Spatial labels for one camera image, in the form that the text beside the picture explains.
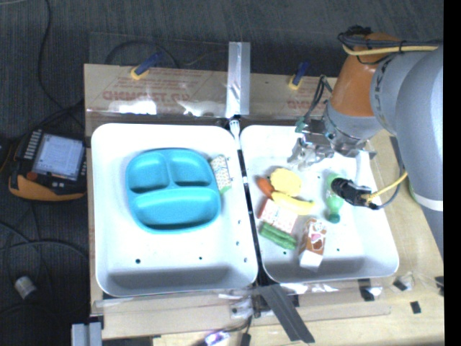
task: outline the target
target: blue bowl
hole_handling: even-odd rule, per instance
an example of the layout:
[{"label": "blue bowl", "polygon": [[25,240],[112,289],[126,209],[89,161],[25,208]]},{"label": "blue bowl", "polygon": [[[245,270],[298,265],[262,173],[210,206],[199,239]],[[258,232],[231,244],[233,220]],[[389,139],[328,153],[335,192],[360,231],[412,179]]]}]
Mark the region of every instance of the blue bowl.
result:
[{"label": "blue bowl", "polygon": [[160,148],[133,158],[126,190],[136,223],[153,233],[191,231],[211,224],[221,200],[210,164],[187,148]]}]

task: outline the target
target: yellow round object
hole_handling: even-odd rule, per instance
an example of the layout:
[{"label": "yellow round object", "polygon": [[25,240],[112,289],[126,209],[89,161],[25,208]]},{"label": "yellow round object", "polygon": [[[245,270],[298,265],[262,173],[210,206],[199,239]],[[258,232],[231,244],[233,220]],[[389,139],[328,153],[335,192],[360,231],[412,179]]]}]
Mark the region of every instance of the yellow round object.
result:
[{"label": "yellow round object", "polygon": [[271,185],[276,191],[288,196],[298,196],[301,192],[301,178],[293,171],[277,168],[270,175]]}]

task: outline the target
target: blue and yellow clamp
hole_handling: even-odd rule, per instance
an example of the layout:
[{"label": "blue and yellow clamp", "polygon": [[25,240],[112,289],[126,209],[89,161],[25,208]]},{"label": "blue and yellow clamp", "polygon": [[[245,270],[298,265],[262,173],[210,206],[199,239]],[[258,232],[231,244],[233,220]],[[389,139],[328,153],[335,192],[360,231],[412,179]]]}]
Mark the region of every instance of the blue and yellow clamp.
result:
[{"label": "blue and yellow clamp", "polygon": [[301,80],[303,79],[305,72],[309,68],[309,61],[303,61],[297,68],[295,74],[292,75],[288,87],[291,89],[299,89]]},{"label": "blue and yellow clamp", "polygon": [[155,66],[158,60],[161,58],[161,56],[162,56],[161,52],[158,52],[158,53],[155,53],[149,56],[139,66],[136,66],[135,68],[131,70],[130,72],[131,77],[134,80],[138,81],[144,78],[145,76],[147,76],[149,73],[149,68]]}]

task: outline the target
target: table surface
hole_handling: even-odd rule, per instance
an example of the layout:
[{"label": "table surface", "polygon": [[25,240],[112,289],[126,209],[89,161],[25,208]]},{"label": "table surface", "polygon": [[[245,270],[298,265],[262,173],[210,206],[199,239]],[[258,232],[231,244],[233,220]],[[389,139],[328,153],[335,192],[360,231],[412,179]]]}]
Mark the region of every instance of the table surface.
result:
[{"label": "table surface", "polygon": [[[390,134],[380,131],[370,141],[370,148],[377,152],[371,163],[377,186],[382,188],[398,177]],[[244,320],[230,316],[228,300],[216,294],[102,301],[94,272],[91,149],[87,152],[91,304],[94,315],[104,314],[103,340],[152,337],[153,345],[196,345],[213,329],[244,324]],[[350,291],[342,298],[337,297],[339,294],[336,298],[331,294],[308,298],[300,314],[316,345],[444,344],[444,296],[434,280],[444,275],[444,264],[422,210],[411,197],[408,180],[385,213],[399,253],[397,273],[380,282],[384,286],[378,301],[363,301]],[[400,276],[412,280],[410,289],[401,291],[392,286]],[[420,312],[413,312],[412,303],[419,305]],[[230,338],[220,345],[239,345],[242,332],[230,332]],[[254,319],[249,333],[252,345],[297,344],[290,341],[275,316]]]}]

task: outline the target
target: green bottle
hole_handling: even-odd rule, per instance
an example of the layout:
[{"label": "green bottle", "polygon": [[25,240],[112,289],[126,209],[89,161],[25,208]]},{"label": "green bottle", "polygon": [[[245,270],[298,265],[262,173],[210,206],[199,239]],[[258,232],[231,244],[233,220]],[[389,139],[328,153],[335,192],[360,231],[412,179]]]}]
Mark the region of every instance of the green bottle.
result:
[{"label": "green bottle", "polygon": [[339,211],[344,204],[344,200],[331,189],[331,183],[333,180],[340,177],[341,175],[338,173],[330,173],[326,179],[326,206],[328,207],[327,219],[332,223],[338,223],[341,220]]}]

